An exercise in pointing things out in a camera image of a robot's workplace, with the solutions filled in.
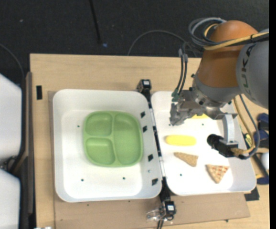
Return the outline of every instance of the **pizza slice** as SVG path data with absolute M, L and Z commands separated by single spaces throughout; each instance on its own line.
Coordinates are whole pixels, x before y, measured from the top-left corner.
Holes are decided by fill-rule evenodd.
M 185 161 L 188 165 L 190 165 L 192 167 L 196 167 L 197 159 L 198 159 L 197 155 L 189 155 L 189 154 L 181 153 L 181 152 L 175 152 L 174 155 L 177 158 Z
M 228 166 L 206 165 L 207 171 L 215 183 L 220 183 L 228 170 Z

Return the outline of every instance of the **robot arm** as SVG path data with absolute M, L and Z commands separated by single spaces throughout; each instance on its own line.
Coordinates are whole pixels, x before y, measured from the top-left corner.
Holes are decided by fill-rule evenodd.
M 204 44 L 192 33 L 193 42 L 200 43 L 205 50 L 192 87 L 182 90 L 177 103 L 171 105 L 170 122 L 181 125 L 186 119 L 202 114 L 214 120 L 222 119 L 224 137 L 212 136 L 208 143 L 217 142 L 230 150 L 237 147 L 233 123 L 237 114 L 223 113 L 221 108 L 235 96 L 245 94 L 268 109 L 268 30 L 258 33 L 241 21 L 214 22 L 206 29 L 215 25 L 210 38 L 204 38 Z

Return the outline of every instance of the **black object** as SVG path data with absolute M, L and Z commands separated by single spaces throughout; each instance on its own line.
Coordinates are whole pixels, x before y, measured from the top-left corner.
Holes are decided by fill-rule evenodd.
M 262 113 L 257 117 L 258 129 L 268 131 L 268 114 Z
M 152 180 L 152 186 L 155 185 L 155 184 L 157 184 L 157 182 L 158 182 L 158 178 L 153 179 Z
M 102 44 L 102 39 L 101 39 L 100 29 L 99 29 L 99 25 L 98 25 L 98 20 L 96 18 L 96 11 L 95 11 L 95 7 L 94 7 L 94 3 L 92 0 L 89 0 L 89 4 L 90 4 L 92 17 L 93 17 L 94 23 L 95 23 L 97 40 L 98 40 L 99 44 Z
M 255 201 L 260 198 L 257 187 L 255 187 L 250 193 L 244 194 L 244 196 L 246 201 Z
M 265 130 L 258 130 L 260 135 L 260 144 L 259 147 L 269 148 L 269 134 Z M 254 140 L 257 142 L 257 134 L 254 134 Z
M 151 154 L 151 155 L 149 155 L 148 156 L 148 160 L 149 160 L 149 162 L 152 160 L 154 158 L 154 156 Z
M 36 86 L 36 99 L 42 99 L 42 86 Z
M 145 98 L 148 101 L 150 109 L 152 108 L 151 93 L 150 93 L 151 89 L 152 89 L 152 85 L 151 85 L 150 80 L 144 80 L 144 79 L 140 80 L 138 85 L 137 85 L 137 90 L 145 96 Z M 161 157 L 161 151 L 160 151 L 156 126 L 153 126 L 153 131 L 154 131 L 158 156 Z M 167 180 L 166 180 L 165 177 L 162 178 L 161 183 L 162 183 L 162 188 L 161 188 L 161 192 L 159 194 L 159 198 L 160 198 L 160 201 L 162 202 L 162 204 L 163 204 L 163 206 L 165 207 L 165 210 L 166 210 L 165 217 L 168 220 L 172 220 L 174 218 L 174 214 L 176 213 L 176 209 L 175 209 L 175 206 L 174 206 L 174 202 L 171 201 L 170 190 L 169 190 Z M 158 224 L 158 228 L 161 228 L 162 224 L 163 224 L 163 220 L 160 220 L 159 224 Z
M 21 181 L 19 229 L 36 227 L 35 194 L 33 188 L 30 187 L 33 178 L 30 177 L 28 171 L 30 169 L 29 162 L 29 158 L 25 158 L 16 175 Z
M 223 155 L 224 157 L 234 157 L 234 153 L 230 150 L 232 147 L 238 147 L 238 144 L 231 144 L 227 145 L 221 142 L 224 138 L 216 135 L 211 134 L 207 137 L 207 143 L 215 150 L 219 151 L 219 154 Z

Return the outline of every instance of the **black cable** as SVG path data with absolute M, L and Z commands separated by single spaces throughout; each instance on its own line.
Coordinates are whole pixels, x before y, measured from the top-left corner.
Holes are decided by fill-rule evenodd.
M 269 40 L 269 34 L 264 34 L 264 35 L 255 36 L 254 38 L 251 37 L 248 40 L 230 44 L 227 47 L 245 45 L 248 43 L 255 43 L 255 42 L 264 42 L 264 41 L 268 41 L 268 40 Z
M 245 108 L 245 110 L 246 110 L 249 118 L 251 119 L 251 121 L 252 121 L 252 123 L 254 125 L 254 128 L 256 129 L 256 135 L 257 135 L 257 142 L 256 142 L 256 145 L 255 145 L 255 148 L 251 152 L 249 152 L 248 156 L 241 156 L 241 159 L 249 159 L 250 157 L 252 157 L 257 152 L 257 150 L 258 150 L 258 148 L 260 146 L 260 133 L 258 131 L 257 124 L 255 123 L 254 118 L 252 117 L 250 111 L 248 110 L 247 105 L 246 105 L 246 103 L 245 103 L 242 95 L 240 94 L 239 96 L 240 96 L 240 99 L 241 99 L 241 101 L 243 103 L 243 106 L 244 106 L 244 108 Z
M 174 219 L 174 215 L 171 215 L 169 217 L 166 217 L 168 221 L 172 221 Z
M 207 42 L 213 42 L 212 40 L 210 40 L 207 35 L 204 34 L 204 32 L 207 30 L 207 28 L 211 25 L 213 25 L 214 23 L 211 22 L 211 23 L 208 23 L 206 26 L 204 26 L 203 30 L 202 30 L 202 38 L 207 41 Z
M 162 228 L 163 222 L 164 222 L 164 220 L 162 220 L 162 219 L 160 221 L 158 221 L 157 229 L 161 229 Z
M 183 60 L 182 55 L 180 56 L 180 63 L 181 63 L 181 71 L 180 71 L 180 80 L 178 81 L 178 84 L 176 87 L 177 90 L 180 88 L 180 84 L 181 84 L 181 81 L 183 78 L 182 76 L 183 76 L 183 72 L 184 72 L 184 60 Z
M 23 67 L 22 67 L 21 63 L 19 62 L 19 60 L 16 58 L 16 56 L 6 46 L 2 45 L 1 43 L 0 43 L 0 47 L 3 48 L 5 51 L 7 51 L 13 57 L 13 59 L 16 61 L 17 65 L 19 66 L 19 68 L 21 70 L 22 77 L 24 78 L 25 74 L 24 74 Z
M 102 44 L 100 29 L 99 29 L 99 25 L 98 25 L 98 20 L 97 20 L 97 18 L 96 18 L 96 10 L 95 10 L 95 7 L 94 7 L 93 0 L 89 0 L 89 5 L 90 5 L 92 17 L 93 17 L 93 19 L 94 19 L 94 24 L 95 24 L 95 28 L 96 28 L 97 40 L 98 40 L 98 43 L 99 43 L 99 44 Z
M 192 43 L 189 43 L 189 42 L 184 42 L 183 50 L 184 50 L 185 53 L 187 52 L 186 46 L 189 47 L 189 51 L 193 53 L 195 58 L 199 58 L 199 56 L 196 54 L 197 52 L 198 53 L 203 53 L 203 51 L 204 51 L 203 47 L 197 48 L 196 44 L 192 44 Z
M 203 24 L 205 22 L 209 22 L 209 24 L 214 24 L 214 23 L 222 23 L 223 21 L 224 20 L 219 19 L 219 18 L 201 18 L 201 19 L 196 19 L 196 20 L 192 21 L 188 26 L 188 30 L 189 30 L 190 36 L 192 37 L 193 42 L 200 46 L 210 46 L 210 45 L 219 44 L 218 42 L 213 42 L 211 40 L 207 40 L 207 41 L 202 40 L 200 37 L 196 36 L 194 33 L 195 33 L 195 29 L 197 29 L 201 24 Z
M 188 68 L 188 60 L 185 59 L 185 69 L 184 69 L 184 75 L 181 83 L 181 87 L 179 89 L 178 95 L 181 93 L 182 89 L 184 88 L 185 81 L 186 81 L 186 75 L 187 75 L 187 68 Z
M 169 34 L 169 35 L 172 35 L 172 36 L 174 36 L 174 37 L 180 39 L 182 42 L 186 42 L 182 37 L 180 37 L 180 36 L 178 36 L 178 35 L 176 35 L 176 34 L 174 34 L 174 33 L 172 33 L 172 32 L 164 31 L 164 30 L 151 30 L 151 31 L 147 31 L 147 32 L 141 34 L 140 36 L 138 36 L 138 37 L 134 40 L 134 42 L 132 43 L 132 45 L 130 46 L 130 48 L 129 48 L 129 50 L 128 50 L 127 55 L 128 55 L 128 56 L 130 55 L 130 52 L 132 51 L 132 48 L 134 47 L 135 43 L 136 43 L 141 37 L 143 37 L 143 36 L 145 36 L 145 35 L 147 35 L 147 34 L 150 34 L 150 33 L 165 33 L 165 34 Z

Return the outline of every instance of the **wire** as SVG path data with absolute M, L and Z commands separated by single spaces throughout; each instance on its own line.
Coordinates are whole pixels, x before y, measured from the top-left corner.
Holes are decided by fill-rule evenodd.
M 189 47 L 189 51 L 193 53 L 193 55 L 194 55 L 195 58 L 199 58 L 200 57 L 196 53 L 197 52 L 198 53 L 202 53 L 202 49 L 201 48 L 196 48 L 195 44 L 192 44 L 192 43 L 189 43 L 189 42 L 184 42 L 184 44 L 183 44 L 182 47 L 183 47 L 183 50 L 184 50 L 185 53 L 186 53 L 186 46 Z
M 3 48 L 5 51 L 7 51 L 13 57 L 13 59 L 16 61 L 17 65 L 18 65 L 18 67 L 20 68 L 22 77 L 24 78 L 25 77 L 24 70 L 23 70 L 23 67 L 22 67 L 21 63 L 17 59 L 17 57 L 6 46 L 4 46 L 1 43 L 0 43 L 0 47 Z
M 167 219 L 168 221 L 172 221 L 172 220 L 174 219 L 174 216 L 171 215 L 171 216 L 169 216 L 169 217 L 166 217 L 166 219 Z
M 215 50 L 215 49 L 219 49 L 219 48 L 223 48 L 223 47 L 243 45 L 243 44 L 247 44 L 250 42 L 262 42 L 262 41 L 265 41 L 266 39 L 268 39 L 268 36 L 269 36 L 269 32 L 257 33 L 257 34 L 253 34 L 250 36 L 238 38 L 238 39 L 228 40 L 228 41 L 219 43 L 214 46 L 204 46 L 204 49 L 205 50 Z
M 180 84 L 181 84 L 182 76 L 183 76 L 183 72 L 184 72 L 184 60 L 183 60 L 182 55 L 180 56 L 180 63 L 181 63 L 181 71 L 180 71 L 180 80 L 178 81 L 178 84 L 176 87 L 177 90 L 180 88 Z
M 161 229 L 162 228 L 163 222 L 164 222 L 164 220 L 162 220 L 162 219 L 158 221 L 157 229 Z
M 185 61 L 184 75 L 183 75 L 183 80 L 182 80 L 181 87 L 180 87 L 180 90 L 178 92 L 178 95 L 180 95 L 182 89 L 184 88 L 185 81 L 186 81 L 187 68 L 188 68 L 188 60 L 185 59 L 184 61 Z
M 151 31 L 147 31 L 147 32 L 141 34 L 140 36 L 138 36 L 138 37 L 134 40 L 134 42 L 132 43 L 132 45 L 130 46 L 130 48 L 129 48 L 129 50 L 128 50 L 127 55 L 128 55 L 128 56 L 130 55 L 130 53 L 131 53 L 131 51 L 132 51 L 132 48 L 134 47 L 135 43 L 136 43 L 141 37 L 143 37 L 143 36 L 145 36 L 145 35 L 147 35 L 147 34 L 150 34 L 150 33 L 165 33 L 165 34 L 169 34 L 169 35 L 172 35 L 172 36 L 178 38 L 178 39 L 181 40 L 183 43 L 186 43 L 186 41 L 185 41 L 182 37 L 180 37 L 180 36 L 178 36 L 178 35 L 176 35 L 176 34 L 174 34 L 174 33 L 172 33 L 172 32 L 164 31 L 164 30 L 151 30 Z
M 259 131 L 258 131 L 258 127 L 257 127 L 257 125 L 256 125 L 256 123 L 254 121 L 254 118 L 252 117 L 250 111 L 248 110 L 247 105 L 246 105 L 243 97 L 241 96 L 241 94 L 239 96 L 240 96 L 242 104 L 243 104 L 243 106 L 244 106 L 244 108 L 245 108 L 245 110 L 246 110 L 249 118 L 251 119 L 251 121 L 252 121 L 252 123 L 254 125 L 254 128 L 256 129 L 257 142 L 255 143 L 255 140 L 254 140 L 254 137 L 252 135 L 252 132 L 249 130 L 249 128 L 248 128 L 248 126 L 247 126 L 247 124 L 246 124 L 246 122 L 245 122 L 242 114 L 239 114 L 239 116 L 240 116 L 240 118 L 241 118 L 244 126 L 246 127 L 246 129 L 247 129 L 247 131 L 248 131 L 248 133 L 249 133 L 249 135 L 251 137 L 252 143 L 255 143 L 255 144 L 252 144 L 251 147 L 249 149 L 247 149 L 247 150 L 242 150 L 242 149 L 239 149 L 239 148 L 232 148 L 231 151 L 234 152 L 236 156 L 241 156 L 241 159 L 248 159 L 248 158 L 252 157 L 257 152 L 257 150 L 259 148 L 259 145 L 260 145 L 260 134 L 259 134 Z
M 215 18 L 215 17 L 210 17 L 210 18 L 201 18 L 201 19 L 196 19 L 192 21 L 189 26 L 188 30 L 189 33 L 192 37 L 192 41 L 202 47 L 204 50 L 215 50 L 219 49 L 222 47 L 229 47 L 229 46 L 237 46 L 237 45 L 244 45 L 248 44 L 251 42 L 263 42 L 269 39 L 269 32 L 260 32 L 256 34 L 252 34 L 249 36 L 245 36 L 242 38 L 237 38 L 237 39 L 231 39 L 231 40 L 226 40 L 222 42 L 214 42 L 207 38 L 207 34 L 209 30 L 213 26 L 217 26 L 220 23 L 224 23 L 226 20 L 222 20 L 221 18 Z M 209 23 L 209 25 L 206 27 L 206 29 L 203 30 L 202 32 L 202 39 L 198 36 L 195 35 L 196 30 L 198 27 L 200 27 L 204 23 Z
M 236 97 L 234 98 L 234 105 L 235 105 L 235 108 L 236 108 L 236 110 L 237 110 L 237 113 L 238 113 L 238 115 L 239 115 L 239 117 L 240 117 L 240 119 L 241 119 L 241 121 L 242 121 L 244 127 L 246 128 L 246 130 L 247 130 L 249 136 L 251 137 L 251 140 L 252 140 L 251 147 L 250 147 L 249 149 L 246 150 L 246 151 L 250 152 L 250 151 L 253 150 L 253 148 L 255 147 L 255 140 L 254 140 L 253 133 L 252 133 L 252 131 L 250 130 L 250 128 L 248 127 L 248 125 L 247 125 L 247 123 L 246 123 L 246 121 L 245 121 L 245 119 L 244 119 L 244 116 L 242 115 L 242 112 L 240 111 L 239 104 L 238 104 L 238 101 L 237 101 Z

